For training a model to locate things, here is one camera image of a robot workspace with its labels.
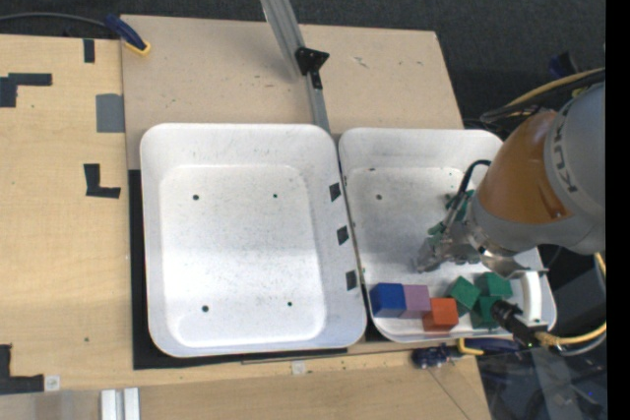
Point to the white plastic tray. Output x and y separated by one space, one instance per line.
394 221
236 241

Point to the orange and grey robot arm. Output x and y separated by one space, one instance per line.
536 182

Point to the orange cube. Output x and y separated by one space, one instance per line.
441 314

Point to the purple cube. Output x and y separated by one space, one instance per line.
417 299

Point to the black cylinder on white bracket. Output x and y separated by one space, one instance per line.
532 297

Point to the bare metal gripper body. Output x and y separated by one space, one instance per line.
460 245

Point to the pale wood board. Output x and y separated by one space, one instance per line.
221 74

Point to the green cube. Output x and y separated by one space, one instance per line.
484 312
494 285
463 292

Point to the blue cube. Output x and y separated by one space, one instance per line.
388 299

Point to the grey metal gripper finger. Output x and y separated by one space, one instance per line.
424 259
440 261

